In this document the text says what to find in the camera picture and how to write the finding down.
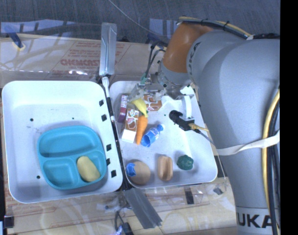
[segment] black hole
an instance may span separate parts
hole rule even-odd
[[[111,176],[112,176],[112,178],[116,176],[116,170],[111,171]]]
[[[106,119],[107,119],[107,118],[106,118],[106,115],[105,115],[105,114],[102,115],[102,121],[104,122]]]

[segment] dark gray floor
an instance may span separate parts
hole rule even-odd
[[[229,21],[251,34],[280,33],[280,0],[0,0],[0,36],[5,36],[2,22],[51,19],[81,23],[72,35],[76,37],[99,39],[102,22],[109,22],[117,24],[118,39],[145,43],[157,37],[167,42],[183,15]],[[3,195],[0,180],[0,219]]]

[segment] white strap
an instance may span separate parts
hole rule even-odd
[[[255,142],[252,142],[249,144],[240,144],[240,145],[236,145],[236,146],[229,147],[229,148],[217,149],[217,153],[220,156],[229,156],[229,155],[234,155],[240,151],[251,149],[251,148],[266,148],[266,147],[273,146],[275,144],[278,144],[280,141],[279,131],[280,130],[278,130],[276,135],[274,135],[272,137],[262,139],[259,141],[255,141]]]

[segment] blue clip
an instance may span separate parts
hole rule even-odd
[[[20,38],[16,34],[15,29],[13,29],[9,25],[6,25],[4,27],[4,30],[10,36],[10,38],[13,40],[13,42],[17,45],[18,48],[23,48],[23,43],[21,42]]]

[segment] green pepper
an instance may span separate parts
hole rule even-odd
[[[180,156],[177,165],[182,170],[191,170],[193,167],[193,159],[187,155]]]

